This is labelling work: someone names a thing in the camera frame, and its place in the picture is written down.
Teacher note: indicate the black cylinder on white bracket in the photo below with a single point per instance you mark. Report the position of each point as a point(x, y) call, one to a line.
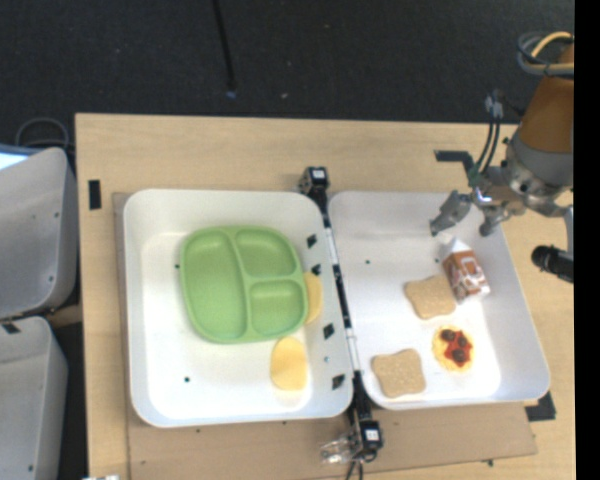
point(555, 263)

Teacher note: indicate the brown and white carton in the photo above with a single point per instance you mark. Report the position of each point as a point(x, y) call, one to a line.
point(467, 273)

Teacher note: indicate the green divided plate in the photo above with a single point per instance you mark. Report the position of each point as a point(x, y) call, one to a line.
point(215, 283)

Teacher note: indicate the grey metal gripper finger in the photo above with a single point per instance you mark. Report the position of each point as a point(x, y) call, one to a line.
point(492, 222)
point(450, 214)

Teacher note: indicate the brown bread slice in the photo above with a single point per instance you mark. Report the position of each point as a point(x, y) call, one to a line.
point(399, 374)
point(430, 298)

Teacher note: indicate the small pizza with red sauce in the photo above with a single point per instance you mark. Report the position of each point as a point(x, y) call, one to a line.
point(453, 349)

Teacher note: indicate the white plastic tray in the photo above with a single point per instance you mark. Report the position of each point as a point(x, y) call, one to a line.
point(220, 383)
point(390, 248)

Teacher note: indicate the thin black and white rod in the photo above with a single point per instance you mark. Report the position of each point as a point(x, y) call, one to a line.
point(341, 288)

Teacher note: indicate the yellow potato crisp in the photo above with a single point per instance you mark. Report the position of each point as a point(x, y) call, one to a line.
point(315, 298)
point(289, 365)

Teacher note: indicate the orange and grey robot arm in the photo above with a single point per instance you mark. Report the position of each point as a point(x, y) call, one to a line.
point(547, 113)

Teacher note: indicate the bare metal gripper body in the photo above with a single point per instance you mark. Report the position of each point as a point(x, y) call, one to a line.
point(522, 193)

